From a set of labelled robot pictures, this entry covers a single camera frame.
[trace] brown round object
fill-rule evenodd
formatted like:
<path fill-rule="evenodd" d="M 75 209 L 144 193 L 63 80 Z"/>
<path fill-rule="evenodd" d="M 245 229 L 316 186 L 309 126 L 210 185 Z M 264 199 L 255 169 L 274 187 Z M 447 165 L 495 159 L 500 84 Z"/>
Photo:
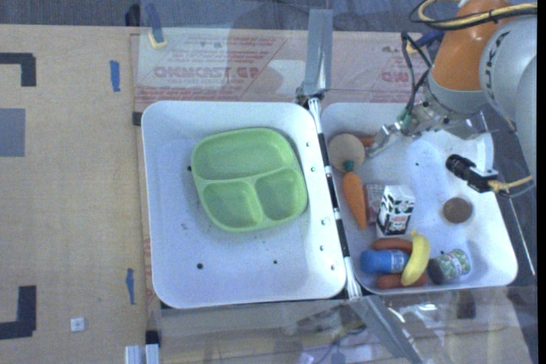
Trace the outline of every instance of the brown round object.
<path fill-rule="evenodd" d="M 466 222 L 472 216 L 473 207 L 470 202 L 460 197 L 454 197 L 444 203 L 444 217 L 452 223 Z"/>

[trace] green divided plate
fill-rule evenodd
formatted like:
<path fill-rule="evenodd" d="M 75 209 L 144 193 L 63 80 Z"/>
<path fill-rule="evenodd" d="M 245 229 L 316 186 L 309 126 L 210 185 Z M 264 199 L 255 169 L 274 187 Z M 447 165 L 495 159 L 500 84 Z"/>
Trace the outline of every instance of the green divided plate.
<path fill-rule="evenodd" d="M 231 130 L 201 140 L 191 170 L 207 215 L 220 228 L 243 232 L 288 222 L 307 206 L 298 159 L 276 130 Z"/>

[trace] banana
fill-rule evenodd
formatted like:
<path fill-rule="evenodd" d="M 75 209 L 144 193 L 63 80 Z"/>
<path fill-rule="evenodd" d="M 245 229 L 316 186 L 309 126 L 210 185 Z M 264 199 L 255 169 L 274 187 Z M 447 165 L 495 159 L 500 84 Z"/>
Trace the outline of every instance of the banana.
<path fill-rule="evenodd" d="M 410 286 L 416 282 L 427 269 L 428 258 L 430 257 L 430 243 L 424 235 L 412 230 L 413 249 L 409 256 L 408 263 L 402 272 L 402 285 Z"/>

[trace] wooden surface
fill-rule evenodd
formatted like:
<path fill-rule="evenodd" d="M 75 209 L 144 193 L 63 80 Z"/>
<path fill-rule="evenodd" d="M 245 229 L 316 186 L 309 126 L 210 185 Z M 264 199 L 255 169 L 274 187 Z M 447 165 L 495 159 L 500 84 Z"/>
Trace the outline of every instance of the wooden surface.
<path fill-rule="evenodd" d="M 0 362 L 122 362 L 146 331 L 134 30 L 0 29 L 0 52 L 37 58 L 36 87 L 20 86 L 17 66 L 0 65 L 0 108 L 26 110 L 25 156 L 0 157 L 0 323 L 15 320 L 19 286 L 38 292 L 36 331 L 1 340 Z M 73 317 L 85 318 L 83 332 L 71 332 Z"/>

